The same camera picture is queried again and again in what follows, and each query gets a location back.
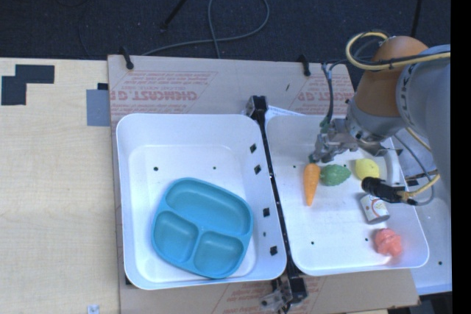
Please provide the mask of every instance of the blue plate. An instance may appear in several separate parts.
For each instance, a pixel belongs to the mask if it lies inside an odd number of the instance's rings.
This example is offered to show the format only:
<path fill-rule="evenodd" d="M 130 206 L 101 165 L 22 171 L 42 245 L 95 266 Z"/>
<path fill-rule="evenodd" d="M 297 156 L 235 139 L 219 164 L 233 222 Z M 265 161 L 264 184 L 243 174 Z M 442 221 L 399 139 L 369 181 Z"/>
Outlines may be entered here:
<path fill-rule="evenodd" d="M 195 178 L 174 181 L 152 223 L 152 246 L 168 263 L 211 279 L 233 274 L 252 237 L 250 206 L 234 193 Z"/>

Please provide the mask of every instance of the white plastic container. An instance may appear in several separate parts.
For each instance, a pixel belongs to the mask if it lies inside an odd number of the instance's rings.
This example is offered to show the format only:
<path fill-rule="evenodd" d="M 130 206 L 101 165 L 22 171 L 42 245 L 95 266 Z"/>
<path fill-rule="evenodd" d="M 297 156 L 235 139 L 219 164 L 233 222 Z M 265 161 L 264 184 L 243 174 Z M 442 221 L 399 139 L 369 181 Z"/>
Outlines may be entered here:
<path fill-rule="evenodd" d="M 380 178 L 389 184 L 405 185 L 395 150 L 385 157 L 373 157 L 359 149 L 335 156 L 347 166 L 351 176 L 337 186 L 319 183 L 313 204 L 305 203 L 302 175 L 308 156 L 314 151 L 320 115 L 282 115 L 266 125 L 275 180 L 286 222 L 294 264 L 313 276 L 394 268 L 417 268 L 426 264 L 429 249 L 416 208 L 408 204 L 388 204 L 389 219 L 371 224 L 360 199 L 365 196 L 361 180 L 355 176 L 355 160 L 373 159 Z M 386 148 L 393 148 L 386 140 Z M 389 227 L 400 235 L 403 253 L 398 257 L 378 254 L 374 234 Z"/>
<path fill-rule="evenodd" d="M 121 185 L 124 270 L 145 290 L 270 280 L 286 267 L 286 251 L 260 129 L 245 115 L 130 114 L 116 129 Z M 167 187 L 192 177 L 243 198 L 253 231 L 237 271 L 223 279 L 193 274 L 152 248 L 152 219 Z"/>

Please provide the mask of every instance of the green vegetable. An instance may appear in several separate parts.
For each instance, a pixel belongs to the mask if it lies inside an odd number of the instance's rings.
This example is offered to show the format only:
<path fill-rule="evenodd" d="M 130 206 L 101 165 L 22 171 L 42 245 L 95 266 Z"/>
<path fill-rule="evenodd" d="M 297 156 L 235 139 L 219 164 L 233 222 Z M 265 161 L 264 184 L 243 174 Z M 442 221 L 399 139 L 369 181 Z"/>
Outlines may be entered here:
<path fill-rule="evenodd" d="M 330 164 L 321 169 L 321 182 L 326 186 L 337 186 L 346 181 L 352 172 L 342 165 Z"/>

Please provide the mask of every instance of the yellow lemon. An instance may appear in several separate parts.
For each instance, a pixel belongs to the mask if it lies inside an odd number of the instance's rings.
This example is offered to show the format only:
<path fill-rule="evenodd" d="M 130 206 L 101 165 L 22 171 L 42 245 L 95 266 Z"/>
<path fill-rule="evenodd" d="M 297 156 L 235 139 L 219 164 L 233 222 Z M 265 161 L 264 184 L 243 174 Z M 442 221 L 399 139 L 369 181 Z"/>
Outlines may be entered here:
<path fill-rule="evenodd" d="M 380 167 L 375 161 L 369 158 L 361 158 L 356 160 L 355 172 L 359 179 L 363 179 L 366 176 L 372 176 L 373 178 L 380 177 Z"/>

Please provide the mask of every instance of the carrot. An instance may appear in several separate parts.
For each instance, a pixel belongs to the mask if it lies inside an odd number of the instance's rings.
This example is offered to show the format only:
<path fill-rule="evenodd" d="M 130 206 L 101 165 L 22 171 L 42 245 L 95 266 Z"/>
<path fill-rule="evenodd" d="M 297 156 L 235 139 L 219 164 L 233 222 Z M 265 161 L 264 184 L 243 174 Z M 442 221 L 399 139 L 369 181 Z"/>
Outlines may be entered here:
<path fill-rule="evenodd" d="M 306 203 L 310 206 L 314 200 L 317 184 L 321 175 L 321 168 L 315 163 L 309 163 L 304 167 L 304 195 Z"/>

